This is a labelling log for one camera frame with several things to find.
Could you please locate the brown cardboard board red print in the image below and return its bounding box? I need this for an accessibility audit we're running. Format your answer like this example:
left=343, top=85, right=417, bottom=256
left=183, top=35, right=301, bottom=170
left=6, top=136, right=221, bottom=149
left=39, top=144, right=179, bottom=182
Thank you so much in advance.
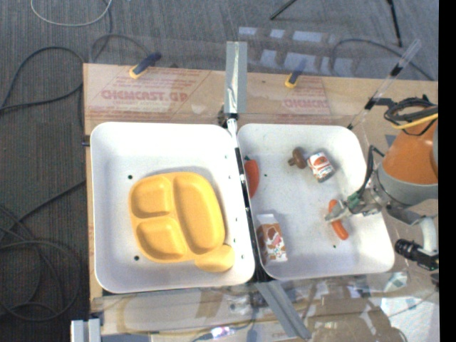
left=82, top=62, right=439, bottom=336

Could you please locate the brown toy mushroom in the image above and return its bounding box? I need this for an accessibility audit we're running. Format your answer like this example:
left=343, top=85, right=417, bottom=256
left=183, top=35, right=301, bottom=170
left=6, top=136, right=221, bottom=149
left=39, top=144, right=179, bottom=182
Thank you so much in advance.
left=287, top=147, right=308, bottom=170

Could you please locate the black cylinder on white bracket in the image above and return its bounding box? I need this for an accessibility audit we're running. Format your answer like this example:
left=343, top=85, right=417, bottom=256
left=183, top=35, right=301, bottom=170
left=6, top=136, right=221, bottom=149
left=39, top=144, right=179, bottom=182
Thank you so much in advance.
left=393, top=214, right=440, bottom=272

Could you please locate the brown chocolate milk carton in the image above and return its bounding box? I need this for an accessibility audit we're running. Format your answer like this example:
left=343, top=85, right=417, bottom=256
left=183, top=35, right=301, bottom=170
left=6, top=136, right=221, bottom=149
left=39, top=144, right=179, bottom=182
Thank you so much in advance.
left=255, top=213, right=289, bottom=263

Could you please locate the orange toy sausage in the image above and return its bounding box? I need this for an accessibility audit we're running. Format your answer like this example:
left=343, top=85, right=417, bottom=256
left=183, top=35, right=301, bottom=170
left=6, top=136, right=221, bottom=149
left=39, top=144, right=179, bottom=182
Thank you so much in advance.
left=327, top=199, right=350, bottom=242

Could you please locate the yellow divided plate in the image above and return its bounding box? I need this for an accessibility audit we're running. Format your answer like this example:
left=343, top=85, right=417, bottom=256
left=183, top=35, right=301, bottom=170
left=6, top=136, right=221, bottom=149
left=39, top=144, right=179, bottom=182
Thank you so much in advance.
left=128, top=171, right=227, bottom=264

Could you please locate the thin black and white rod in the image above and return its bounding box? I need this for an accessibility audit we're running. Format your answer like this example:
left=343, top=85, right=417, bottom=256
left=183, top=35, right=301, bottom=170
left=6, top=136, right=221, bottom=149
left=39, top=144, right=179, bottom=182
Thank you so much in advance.
left=226, top=118, right=261, bottom=281

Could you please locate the small red and white can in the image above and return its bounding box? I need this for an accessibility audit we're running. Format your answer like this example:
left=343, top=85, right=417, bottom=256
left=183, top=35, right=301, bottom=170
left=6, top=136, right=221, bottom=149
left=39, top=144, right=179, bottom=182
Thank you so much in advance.
left=306, top=150, right=336, bottom=183

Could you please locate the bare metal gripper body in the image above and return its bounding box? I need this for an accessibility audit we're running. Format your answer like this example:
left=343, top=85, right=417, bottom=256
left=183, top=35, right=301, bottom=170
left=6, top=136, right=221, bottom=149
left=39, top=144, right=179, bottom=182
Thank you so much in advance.
left=347, top=180, right=392, bottom=217

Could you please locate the white plastic tray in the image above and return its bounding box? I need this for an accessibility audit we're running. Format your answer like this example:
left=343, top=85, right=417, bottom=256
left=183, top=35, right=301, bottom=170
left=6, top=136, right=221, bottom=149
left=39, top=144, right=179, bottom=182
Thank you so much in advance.
left=236, top=123, right=395, bottom=281
left=89, top=120, right=256, bottom=294

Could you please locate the orange toy carrot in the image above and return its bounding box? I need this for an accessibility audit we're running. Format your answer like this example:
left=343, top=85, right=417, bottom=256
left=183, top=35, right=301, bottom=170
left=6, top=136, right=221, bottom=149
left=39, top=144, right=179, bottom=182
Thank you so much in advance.
left=243, top=155, right=260, bottom=200

